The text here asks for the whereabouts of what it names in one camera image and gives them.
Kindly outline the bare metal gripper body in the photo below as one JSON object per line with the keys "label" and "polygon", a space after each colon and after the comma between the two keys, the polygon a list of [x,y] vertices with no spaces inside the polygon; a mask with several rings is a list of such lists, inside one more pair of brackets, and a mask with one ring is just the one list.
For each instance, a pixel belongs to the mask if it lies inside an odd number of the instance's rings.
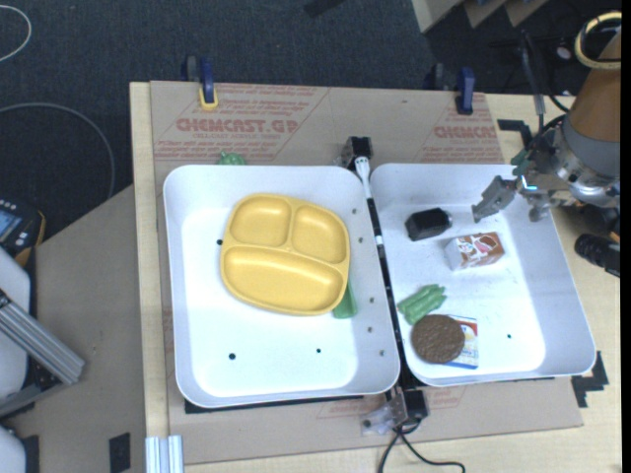
{"label": "bare metal gripper body", "polygon": [[521,193],[544,205],[620,205],[620,140],[548,130],[513,157]]}

